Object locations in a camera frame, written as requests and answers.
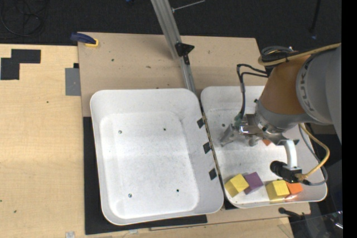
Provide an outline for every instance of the black clamp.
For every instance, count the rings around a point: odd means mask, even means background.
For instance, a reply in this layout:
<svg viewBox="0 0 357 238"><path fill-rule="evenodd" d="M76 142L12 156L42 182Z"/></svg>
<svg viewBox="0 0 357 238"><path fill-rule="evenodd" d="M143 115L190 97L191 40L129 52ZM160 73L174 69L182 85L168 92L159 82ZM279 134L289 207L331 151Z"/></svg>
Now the black clamp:
<svg viewBox="0 0 357 238"><path fill-rule="evenodd" d="M184 62L187 65L190 64L189 53L194 49L194 47L195 46L193 45L188 45L184 43L175 44L177 54L179 55L179 57L184 57Z"/></svg>

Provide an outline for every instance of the white tray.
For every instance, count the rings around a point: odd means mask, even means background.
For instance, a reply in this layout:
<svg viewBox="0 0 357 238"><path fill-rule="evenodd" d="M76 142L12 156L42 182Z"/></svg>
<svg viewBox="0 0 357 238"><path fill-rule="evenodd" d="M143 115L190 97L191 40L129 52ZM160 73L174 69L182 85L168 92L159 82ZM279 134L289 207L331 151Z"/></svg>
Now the white tray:
<svg viewBox="0 0 357 238"><path fill-rule="evenodd" d="M223 205L199 101L187 89L101 90L90 101L102 211L116 225Z"/></svg>
<svg viewBox="0 0 357 238"><path fill-rule="evenodd" d="M245 87L245 113L254 114L255 99L259 99L264 86L246 86ZM208 128L213 141L213 147L216 154L218 167L222 180L226 183L236 174L242 175L257 172L264 185L270 181L281 179L270 170L272 161L287 162L286 151L283 146L276 146L273 143L266 146L261 140L255 146L250 146L244 136L224 147L220 144L220 138L229 124L234 123L234 117L239 113L242 106L242 94L237 86L211 86L204 89L201 93L201 102L206 115ZM311 154L304 143L298 127L288 130L284 136L289 139L299 139L296 145L297 162L302 168L303 173L307 173L318 162ZM321 182L324 180L321 169L313 173L308 178L311 182ZM259 190L245 194L241 192L234 197L225 190L226 198L236 207L251 208L259 206L268 206L271 204L283 204L291 202L316 202L323 200L327 195L326 184L319 186L302 185L303 191L295 198L290 200L271 202L268 197L265 186Z"/></svg>

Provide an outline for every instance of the black floor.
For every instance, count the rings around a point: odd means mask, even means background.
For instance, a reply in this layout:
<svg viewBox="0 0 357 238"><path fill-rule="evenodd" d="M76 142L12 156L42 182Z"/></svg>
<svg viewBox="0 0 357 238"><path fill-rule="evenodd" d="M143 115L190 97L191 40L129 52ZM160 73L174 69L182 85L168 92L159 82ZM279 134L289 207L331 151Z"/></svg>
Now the black floor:
<svg viewBox="0 0 357 238"><path fill-rule="evenodd" d="M169 0L172 8L197 1L203 0ZM341 42L342 0L318 3L204 0L174 16L181 35L253 37L260 50L273 45L300 50ZM72 45L70 35L79 31L162 34L150 0L135 0L133 5L127 0L0 0L0 20L0 43ZM334 157L327 166L334 170L342 152L339 142L330 139ZM338 175L331 171L331 176ZM342 202L336 201L342 200L341 177L340 181L341 186L333 185L336 196L329 193L324 202L314 204L317 215L341 210Z"/></svg>

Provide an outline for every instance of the yellow cable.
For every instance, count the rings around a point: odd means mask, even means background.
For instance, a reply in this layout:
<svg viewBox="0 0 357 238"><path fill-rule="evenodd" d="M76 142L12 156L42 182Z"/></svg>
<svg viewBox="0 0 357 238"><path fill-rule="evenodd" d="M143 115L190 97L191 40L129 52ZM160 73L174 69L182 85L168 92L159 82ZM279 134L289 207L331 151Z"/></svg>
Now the yellow cable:
<svg viewBox="0 0 357 238"><path fill-rule="evenodd" d="M310 170L308 173L306 174L302 174L302 173L298 173L296 174L295 176L298 178L298 180L300 182L302 182L304 179L308 178L311 174L315 173L319 168L321 168L325 163L326 161L329 159L329 156L330 156L330 149L325 145L323 144L323 142L321 142L320 140L318 140L315 136L313 136L306 128L303 124L299 124L299 126L301 127L302 130L304 130L304 132L312 139L314 140L317 144L319 144L320 146L323 147L323 149L325 149L326 151L326 155L324 157L324 159L315 167L313 168L312 170Z"/></svg>
<svg viewBox="0 0 357 238"><path fill-rule="evenodd" d="M341 45L341 43L337 43L337 44L332 44L332 45L328 45L328 46L324 46L321 48L316 48L307 52L303 52L301 54L292 54L291 56L287 56L286 58L282 58L276 61L271 61L271 62L263 62L262 61L262 56L259 57L258 59L258 63L262 66L273 66L273 65L277 65L277 64L281 64L283 62L286 62L287 60L293 60L296 59L298 57L303 57L303 56L308 56L308 55L312 55L312 54L316 54L319 52L323 52L323 51L327 51L333 48L337 48Z"/></svg>

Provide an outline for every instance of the wooden table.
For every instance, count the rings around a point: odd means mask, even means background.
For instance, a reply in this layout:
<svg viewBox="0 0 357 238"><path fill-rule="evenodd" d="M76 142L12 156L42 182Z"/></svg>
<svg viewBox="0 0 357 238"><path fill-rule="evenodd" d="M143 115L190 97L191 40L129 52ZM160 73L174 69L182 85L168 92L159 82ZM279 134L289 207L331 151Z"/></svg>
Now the wooden table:
<svg viewBox="0 0 357 238"><path fill-rule="evenodd" d="M102 47L103 43L108 43L108 47L115 48L112 45L119 38L122 45L124 42L131 45L130 39L134 38L135 42L140 39L149 46L153 42L157 43L156 46L165 46L162 35L94 35L99 38ZM219 56L219 48L224 57L235 65L245 62L258 67L251 62L258 58L255 39L191 36L182 39L196 45L197 52L192 52L190 60L198 89L205 86L205 78L209 85L238 84L238 79L233 76L235 66L228 80L223 80L224 77L220 75L232 67L224 64ZM81 61L79 57L79 49L81 51L83 48L81 45L0 45L0 57L11 57L11 49L41 50L40 64L20 64L19 80L0 80L0 237L65 238L66 233L71 237L69 235L73 231L75 238L107 238L129 236L135 232L85 235L83 116L86 106L82 106L84 101L81 96L66 95L65 68L72 68L74 63L79 62L82 94L84 91L86 100L90 93L102 86L88 84L90 76L87 77L86 71L89 68L85 60ZM229 49L236 49L237 59L229 56ZM217 56L209 62L202 60L200 53L208 56L217 53ZM168 50L167 53L163 52L162 60L168 63L164 65L166 74L181 76L179 66L172 65L169 56ZM148 57L145 62L144 59L129 63L122 58L122 63L125 63L124 67L138 65L143 70L150 70L147 68ZM158 68L157 72L160 73L160 65L152 65L151 69ZM100 72L94 63L92 68ZM213 78L209 77L210 71L214 72ZM171 87L183 84L181 78L177 84L173 82ZM133 81L126 87L132 88ZM290 203L288 208L297 213L310 213L308 203ZM205 225L139 229L135 237L286 237L281 228L284 225L286 229L288 218L280 215L277 209L278 206L274 205L236 210L223 208L215 214L207 215L208 223Z"/></svg>

